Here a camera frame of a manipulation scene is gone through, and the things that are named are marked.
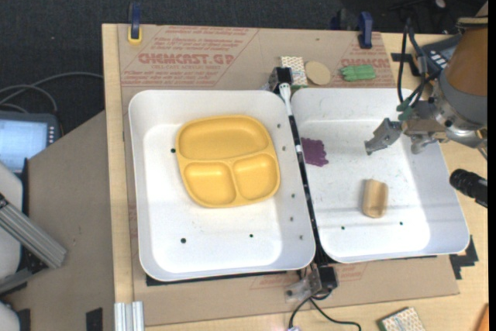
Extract tan round biscuit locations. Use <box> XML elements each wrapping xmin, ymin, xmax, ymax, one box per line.
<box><xmin>304</xmin><ymin>60</ymin><xmax>332</xmax><ymax>87</ymax></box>

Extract thin black and white rod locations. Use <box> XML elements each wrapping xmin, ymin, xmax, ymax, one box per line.
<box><xmin>278</xmin><ymin>82</ymin><xmax>323</xmax><ymax>269</ymax></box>

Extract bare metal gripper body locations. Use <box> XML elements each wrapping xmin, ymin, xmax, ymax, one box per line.
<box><xmin>401</xmin><ymin>102</ymin><xmax>487</xmax><ymax>149</ymax></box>

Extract white patterned packet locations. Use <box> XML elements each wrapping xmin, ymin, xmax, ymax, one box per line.
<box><xmin>280</xmin><ymin>55</ymin><xmax>309</xmax><ymax>88</ymax></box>
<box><xmin>377</xmin><ymin>306</ymin><xmax>428</xmax><ymax>331</ymax></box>

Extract purple grapes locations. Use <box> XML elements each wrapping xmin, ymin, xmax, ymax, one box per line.
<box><xmin>300</xmin><ymin>136</ymin><xmax>330</xmax><ymax>168</ymax></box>

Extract black block with thin wires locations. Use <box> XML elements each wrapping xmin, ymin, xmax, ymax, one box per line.
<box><xmin>266</xmin><ymin>66</ymin><xmax>294</xmax><ymax>92</ymax></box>
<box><xmin>285</xmin><ymin>264</ymin><xmax>340</xmax><ymax>304</ymax></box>

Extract yellow divided plate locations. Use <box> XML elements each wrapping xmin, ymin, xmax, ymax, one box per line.
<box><xmin>174</xmin><ymin>114</ymin><xmax>281</xmax><ymax>209</ymax></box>

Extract brown cardboard board red print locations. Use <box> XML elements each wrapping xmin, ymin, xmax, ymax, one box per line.
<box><xmin>116</xmin><ymin>24</ymin><xmax>461</xmax><ymax>327</ymax></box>

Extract white plastic tray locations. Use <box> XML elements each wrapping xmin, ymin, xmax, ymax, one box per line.
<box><xmin>290</xmin><ymin>87</ymin><xmax>471</xmax><ymax>265</ymax></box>
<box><xmin>127</xmin><ymin>89</ymin><xmax>317</xmax><ymax>282</ymax></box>

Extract tan bread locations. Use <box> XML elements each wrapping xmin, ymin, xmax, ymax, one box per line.
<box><xmin>361</xmin><ymin>178</ymin><xmax>390</xmax><ymax>219</ymax></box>

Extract green toy vegetable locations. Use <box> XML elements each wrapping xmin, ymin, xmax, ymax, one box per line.
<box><xmin>339</xmin><ymin>64</ymin><xmax>377</xmax><ymax>83</ymax></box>

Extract black cylinder on white bracket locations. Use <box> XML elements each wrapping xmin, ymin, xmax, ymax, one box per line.
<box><xmin>449</xmin><ymin>167</ymin><xmax>489</xmax><ymax>208</ymax></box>

